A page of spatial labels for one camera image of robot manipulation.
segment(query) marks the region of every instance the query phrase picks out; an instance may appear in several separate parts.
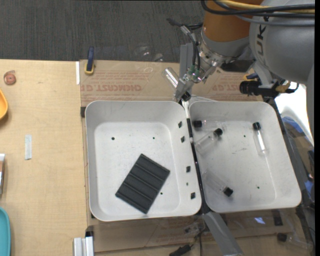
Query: white strip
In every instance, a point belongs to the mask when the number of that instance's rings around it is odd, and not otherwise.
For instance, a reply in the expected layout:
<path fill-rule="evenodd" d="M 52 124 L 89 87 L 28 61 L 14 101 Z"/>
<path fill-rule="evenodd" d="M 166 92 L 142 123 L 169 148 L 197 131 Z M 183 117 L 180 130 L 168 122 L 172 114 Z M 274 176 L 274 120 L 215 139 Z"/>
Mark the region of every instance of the white strip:
<path fill-rule="evenodd" d="M 76 84 L 80 85 L 80 63 L 79 63 L 79 61 L 75 62 L 75 75 L 76 75 Z"/>
<path fill-rule="evenodd" d="M 29 160 L 32 158 L 32 136 L 26 134 L 24 137 L 24 160 Z"/>

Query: black cap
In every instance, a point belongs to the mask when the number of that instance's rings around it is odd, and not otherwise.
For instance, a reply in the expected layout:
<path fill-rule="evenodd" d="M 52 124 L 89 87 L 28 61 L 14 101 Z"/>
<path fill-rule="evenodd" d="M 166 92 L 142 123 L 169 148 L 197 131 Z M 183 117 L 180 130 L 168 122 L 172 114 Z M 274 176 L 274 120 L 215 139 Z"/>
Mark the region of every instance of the black cap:
<path fill-rule="evenodd" d="M 220 135 L 222 135 L 224 132 L 223 132 L 220 128 L 218 128 L 218 129 L 214 130 L 214 133 L 215 133 L 216 135 L 220 136 Z"/>
<path fill-rule="evenodd" d="M 194 122 L 193 122 L 193 126 L 194 126 L 195 128 L 200 128 L 200 127 L 202 127 L 202 121 L 201 121 L 201 120 L 196 120 L 196 121 L 194 121 Z"/>
<path fill-rule="evenodd" d="M 224 193 L 226 196 L 228 196 L 228 197 L 230 197 L 233 192 L 234 192 L 234 191 L 233 191 L 230 187 L 228 187 L 228 186 L 223 190 L 223 193 Z"/>
<path fill-rule="evenodd" d="M 260 130 L 261 129 L 261 126 L 260 126 L 260 123 L 259 122 L 254 122 L 252 124 L 253 126 L 253 129 L 255 129 L 256 131 Z"/>
<path fill-rule="evenodd" d="M 276 238 L 278 239 L 278 241 L 285 242 L 287 241 L 288 236 L 284 233 L 278 233 L 276 234 Z"/>

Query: yellow cable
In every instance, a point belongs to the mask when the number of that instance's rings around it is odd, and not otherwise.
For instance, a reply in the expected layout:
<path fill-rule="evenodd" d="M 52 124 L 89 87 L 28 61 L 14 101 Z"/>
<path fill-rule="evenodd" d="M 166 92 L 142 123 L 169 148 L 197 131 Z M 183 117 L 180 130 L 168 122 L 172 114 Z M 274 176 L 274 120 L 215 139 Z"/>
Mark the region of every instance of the yellow cable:
<path fill-rule="evenodd" d="M 262 8 L 270 8 L 275 6 L 265 6 L 265 5 L 256 5 L 256 4 L 249 4 L 243 2 L 235 2 L 232 0 L 219 0 L 219 2 L 226 4 L 228 6 L 234 6 L 243 9 L 262 9 Z M 298 13 L 298 14 L 315 14 L 315 9 L 309 10 L 284 10 L 283 12 L 286 13 Z"/>

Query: gray cable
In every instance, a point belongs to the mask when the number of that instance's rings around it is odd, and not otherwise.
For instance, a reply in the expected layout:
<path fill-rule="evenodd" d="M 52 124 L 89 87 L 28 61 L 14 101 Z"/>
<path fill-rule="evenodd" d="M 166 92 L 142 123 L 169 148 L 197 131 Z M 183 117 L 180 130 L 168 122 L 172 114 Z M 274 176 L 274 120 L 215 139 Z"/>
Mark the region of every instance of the gray cable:
<path fill-rule="evenodd" d="M 272 22 L 272 21 L 263 21 L 263 20 L 256 20 L 252 18 L 246 18 L 243 16 L 236 15 L 239 19 L 250 22 L 250 23 L 256 23 L 260 25 L 269 25 L 269 26 L 282 26 L 282 27 L 314 27 L 314 22 L 305 22 L 305 23 L 283 23 L 283 22 Z"/>

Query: black connector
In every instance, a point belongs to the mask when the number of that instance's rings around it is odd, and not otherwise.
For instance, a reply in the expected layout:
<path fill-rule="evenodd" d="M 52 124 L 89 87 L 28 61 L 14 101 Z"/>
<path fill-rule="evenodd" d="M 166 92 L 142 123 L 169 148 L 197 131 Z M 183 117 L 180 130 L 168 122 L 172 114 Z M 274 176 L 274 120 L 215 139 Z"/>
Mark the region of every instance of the black connector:
<path fill-rule="evenodd" d="M 191 250 L 192 245 L 186 244 L 183 247 L 179 247 L 179 249 L 171 252 L 169 256 L 180 256 L 183 255 Z"/>

